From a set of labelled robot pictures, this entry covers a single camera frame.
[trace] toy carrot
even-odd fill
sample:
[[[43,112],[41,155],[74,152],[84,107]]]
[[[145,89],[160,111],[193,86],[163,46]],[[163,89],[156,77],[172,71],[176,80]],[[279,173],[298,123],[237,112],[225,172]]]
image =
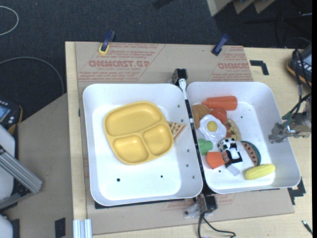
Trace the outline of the toy carrot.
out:
[[[225,110],[235,110],[238,106],[238,100],[235,96],[221,96],[207,98],[202,104],[210,109],[223,108]]]

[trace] black fabric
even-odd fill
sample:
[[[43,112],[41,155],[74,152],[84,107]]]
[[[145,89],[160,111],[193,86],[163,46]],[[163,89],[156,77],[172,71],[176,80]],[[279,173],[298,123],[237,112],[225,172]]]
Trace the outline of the black fabric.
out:
[[[312,0],[277,0],[258,14],[250,5],[237,14],[232,3],[211,17],[207,0],[0,0],[19,15],[17,27],[0,36],[0,62],[14,57],[36,57],[53,65],[65,77],[65,41],[102,42],[108,29],[116,42],[217,44],[245,47],[306,47],[312,17],[292,19],[306,31],[283,21],[246,24],[248,20],[312,11]],[[0,34],[15,24],[15,15],[0,8]],[[26,119],[61,95],[56,73],[38,60],[0,64],[0,95],[21,105]]]

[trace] toy sink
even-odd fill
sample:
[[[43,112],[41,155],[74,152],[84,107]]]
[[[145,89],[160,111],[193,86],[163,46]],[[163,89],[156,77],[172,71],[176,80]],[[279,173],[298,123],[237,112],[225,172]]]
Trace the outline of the toy sink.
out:
[[[105,206],[193,198],[203,177],[216,193],[296,186],[300,172],[288,139],[270,143],[268,135],[281,116],[272,91],[259,82],[194,82],[187,87],[190,105],[209,97],[234,95],[236,110],[228,118],[241,138],[256,145],[262,164],[276,166],[272,174],[246,180],[225,167],[212,169],[194,142],[184,96],[172,84],[92,84],[83,93],[91,194]],[[186,124],[179,137],[166,136],[165,121]],[[202,138],[195,130],[197,139]],[[136,149],[129,154],[126,149]]]

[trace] yellow corn cob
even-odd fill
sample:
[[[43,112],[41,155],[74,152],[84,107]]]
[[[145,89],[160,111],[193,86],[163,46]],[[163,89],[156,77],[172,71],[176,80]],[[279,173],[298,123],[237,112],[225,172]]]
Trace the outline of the yellow corn cob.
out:
[[[247,180],[257,179],[274,172],[275,166],[273,164],[262,164],[253,168],[250,168],[245,173]]]

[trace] toy fried egg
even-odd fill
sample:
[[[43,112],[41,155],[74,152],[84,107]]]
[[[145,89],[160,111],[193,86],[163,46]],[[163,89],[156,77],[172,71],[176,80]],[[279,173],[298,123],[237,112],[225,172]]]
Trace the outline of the toy fried egg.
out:
[[[200,127],[198,131],[204,135],[205,140],[217,144],[226,136],[227,129],[219,119],[212,115],[205,115],[200,120]]]

